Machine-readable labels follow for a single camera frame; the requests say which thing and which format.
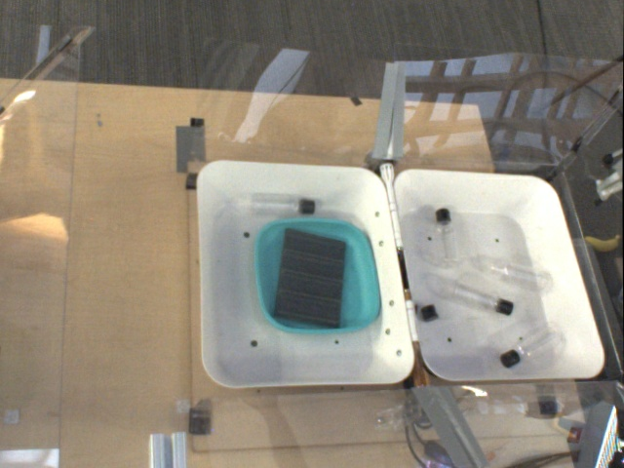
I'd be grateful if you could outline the clear bottle with black cap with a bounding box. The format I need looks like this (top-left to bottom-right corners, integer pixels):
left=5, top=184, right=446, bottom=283
left=487, top=394, right=561, bottom=418
left=434, top=207, right=461, bottom=266
left=499, top=330, right=565, bottom=370
left=453, top=279, right=516, bottom=317
left=250, top=192, right=318, bottom=215
left=419, top=273, right=459, bottom=323

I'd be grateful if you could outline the black ribbed block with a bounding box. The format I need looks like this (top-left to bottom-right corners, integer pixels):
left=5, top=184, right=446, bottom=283
left=272, top=227, right=349, bottom=331

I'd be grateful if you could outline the teal plastic bowl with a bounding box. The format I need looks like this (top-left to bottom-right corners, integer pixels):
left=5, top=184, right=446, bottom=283
left=253, top=216, right=383, bottom=333

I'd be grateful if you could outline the white plastic tray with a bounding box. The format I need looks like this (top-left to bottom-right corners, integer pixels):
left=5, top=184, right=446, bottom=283
left=392, top=168, right=607, bottom=384
left=195, top=159, right=416, bottom=390

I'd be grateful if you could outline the clear plastic bottle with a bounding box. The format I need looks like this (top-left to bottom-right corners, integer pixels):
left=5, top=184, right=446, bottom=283
left=374, top=403, right=422, bottom=431
left=473, top=254, right=554, bottom=293

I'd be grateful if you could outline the yellow banana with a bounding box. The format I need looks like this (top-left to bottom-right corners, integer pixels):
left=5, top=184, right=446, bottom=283
left=584, top=234, right=623, bottom=254

